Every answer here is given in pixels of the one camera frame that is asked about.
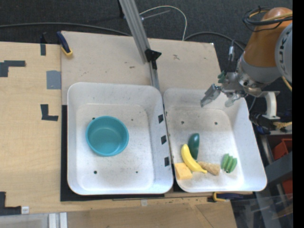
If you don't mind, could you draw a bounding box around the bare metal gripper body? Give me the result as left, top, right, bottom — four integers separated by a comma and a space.
220, 71, 263, 97

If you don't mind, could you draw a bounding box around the dark green toy vegetable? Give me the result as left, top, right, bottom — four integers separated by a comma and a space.
187, 133, 200, 161

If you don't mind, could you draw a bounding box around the orange toy cheese block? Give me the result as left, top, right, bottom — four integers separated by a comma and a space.
174, 162, 193, 181

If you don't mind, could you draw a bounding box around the white plastic tray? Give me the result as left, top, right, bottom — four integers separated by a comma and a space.
67, 82, 174, 196
163, 87, 268, 193

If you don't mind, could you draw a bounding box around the beige toy bread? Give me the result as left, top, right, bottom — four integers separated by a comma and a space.
197, 161, 221, 176

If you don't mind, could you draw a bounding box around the pale wood board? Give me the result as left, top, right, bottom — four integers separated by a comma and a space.
60, 30, 254, 203

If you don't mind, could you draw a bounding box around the teal bowl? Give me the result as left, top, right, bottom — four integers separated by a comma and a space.
85, 115, 130, 157

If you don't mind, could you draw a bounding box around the black cylinder on white bracket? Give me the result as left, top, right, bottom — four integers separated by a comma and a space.
248, 90, 281, 131

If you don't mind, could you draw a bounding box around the yellow banana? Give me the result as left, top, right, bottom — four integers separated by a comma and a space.
180, 143, 208, 175

